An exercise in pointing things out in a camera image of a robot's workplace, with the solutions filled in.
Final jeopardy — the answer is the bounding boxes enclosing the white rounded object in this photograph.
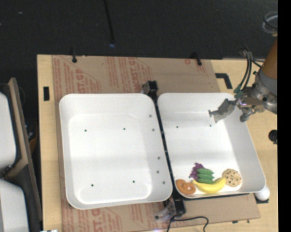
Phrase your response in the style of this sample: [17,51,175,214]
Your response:
[254,186,271,201]

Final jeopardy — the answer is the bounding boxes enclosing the green pea pods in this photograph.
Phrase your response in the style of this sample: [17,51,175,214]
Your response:
[195,168,215,185]

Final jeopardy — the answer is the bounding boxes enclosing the white plastic tray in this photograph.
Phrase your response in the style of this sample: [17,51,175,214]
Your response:
[59,93,173,210]
[157,92,267,199]

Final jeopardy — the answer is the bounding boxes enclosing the yellow banana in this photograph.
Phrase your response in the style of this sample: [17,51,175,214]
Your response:
[192,176,227,194]

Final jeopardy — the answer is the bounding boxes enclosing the brown cardboard board red print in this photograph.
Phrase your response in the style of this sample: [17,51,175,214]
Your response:
[51,55,261,232]

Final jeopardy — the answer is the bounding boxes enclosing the thin black rod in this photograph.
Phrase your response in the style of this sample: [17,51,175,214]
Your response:
[150,90,181,203]

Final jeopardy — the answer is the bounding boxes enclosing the brown chocolate chip biscuit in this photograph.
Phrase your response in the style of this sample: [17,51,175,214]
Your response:
[222,168,243,188]

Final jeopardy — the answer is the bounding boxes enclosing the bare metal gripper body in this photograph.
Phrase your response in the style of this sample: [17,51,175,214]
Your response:
[236,86,278,114]

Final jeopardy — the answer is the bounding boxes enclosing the purple grapes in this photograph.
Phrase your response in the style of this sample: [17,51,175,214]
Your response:
[189,162,205,180]

